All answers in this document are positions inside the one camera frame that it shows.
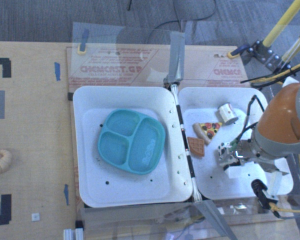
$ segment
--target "white can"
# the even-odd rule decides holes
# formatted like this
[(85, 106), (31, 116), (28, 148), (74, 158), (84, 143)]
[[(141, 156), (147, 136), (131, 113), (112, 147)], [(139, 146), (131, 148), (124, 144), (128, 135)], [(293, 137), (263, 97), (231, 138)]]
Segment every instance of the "white can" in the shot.
[(225, 125), (233, 124), (239, 119), (230, 103), (223, 104), (218, 111)]

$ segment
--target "gray carpet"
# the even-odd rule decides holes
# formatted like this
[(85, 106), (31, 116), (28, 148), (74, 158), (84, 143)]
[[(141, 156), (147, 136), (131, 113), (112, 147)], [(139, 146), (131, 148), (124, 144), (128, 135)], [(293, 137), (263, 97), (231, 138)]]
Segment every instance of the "gray carpet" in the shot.
[[(153, 29), (188, 21), (190, 45), (241, 46), (262, 40), (294, 0), (0, 0), (0, 41), (72, 42), (73, 23)], [(179, 30), (177, 22), (161, 30)], [(300, 35), (300, 11), (273, 43), (279, 55)], [(300, 52), (291, 60), (300, 63)], [(247, 73), (256, 70), (247, 65)], [(296, 194), (300, 189), (295, 187)]]

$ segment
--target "wooden surface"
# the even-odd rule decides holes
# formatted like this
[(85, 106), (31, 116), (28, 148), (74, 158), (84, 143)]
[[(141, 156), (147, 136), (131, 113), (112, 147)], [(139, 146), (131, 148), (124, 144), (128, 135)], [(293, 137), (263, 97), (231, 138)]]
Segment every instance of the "wooden surface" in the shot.
[[(12, 78), (2, 78), (0, 66), (0, 90), (5, 91), (0, 149), (13, 155), (10, 169), (0, 174), (0, 198), (4, 194), (12, 196), (12, 220), (0, 225), (0, 239), (55, 240), (62, 238), (64, 229), (75, 228), (73, 129), (67, 98), (66, 49), (70, 46), (0, 42), (0, 58), (12, 62)], [(56, 79), (55, 63), (60, 64), (60, 81)], [(40, 221), (31, 221), (34, 213), (40, 214)], [(231, 228), (239, 239), (300, 239), (294, 220)], [(206, 237), (215, 236), (207, 232)]]

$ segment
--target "beige curved object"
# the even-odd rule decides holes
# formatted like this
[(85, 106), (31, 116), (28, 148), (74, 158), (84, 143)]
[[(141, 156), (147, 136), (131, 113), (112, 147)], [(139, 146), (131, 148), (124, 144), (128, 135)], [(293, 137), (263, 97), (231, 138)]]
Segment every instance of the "beige curved object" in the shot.
[(0, 150), (0, 174), (8, 171), (9, 166), (12, 164), (12, 154), (5, 149)]

